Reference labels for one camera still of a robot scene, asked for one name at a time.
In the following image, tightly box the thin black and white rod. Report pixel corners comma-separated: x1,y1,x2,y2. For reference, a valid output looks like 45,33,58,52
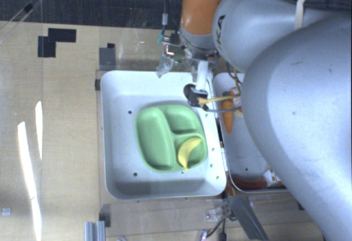
216,116,229,172

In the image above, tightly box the white plastic tray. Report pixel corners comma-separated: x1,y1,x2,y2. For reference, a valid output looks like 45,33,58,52
212,72,290,194
100,69,228,201

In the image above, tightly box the yellow banana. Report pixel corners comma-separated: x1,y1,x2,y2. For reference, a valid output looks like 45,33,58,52
177,136,205,173

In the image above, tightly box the red sausage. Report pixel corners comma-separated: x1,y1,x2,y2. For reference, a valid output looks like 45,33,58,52
233,176,268,191

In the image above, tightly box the orange carrot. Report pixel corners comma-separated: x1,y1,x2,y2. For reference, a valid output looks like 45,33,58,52
221,90,235,135

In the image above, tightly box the white and orange carton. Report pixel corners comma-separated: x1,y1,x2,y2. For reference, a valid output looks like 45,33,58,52
262,169,285,189

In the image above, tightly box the white and orange packet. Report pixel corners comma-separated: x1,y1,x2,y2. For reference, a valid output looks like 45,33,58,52
229,86,245,117

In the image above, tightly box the green divided plate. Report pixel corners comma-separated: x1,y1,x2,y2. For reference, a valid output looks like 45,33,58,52
134,104,208,173

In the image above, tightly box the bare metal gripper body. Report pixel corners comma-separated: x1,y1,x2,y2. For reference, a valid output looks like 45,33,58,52
163,32,221,68

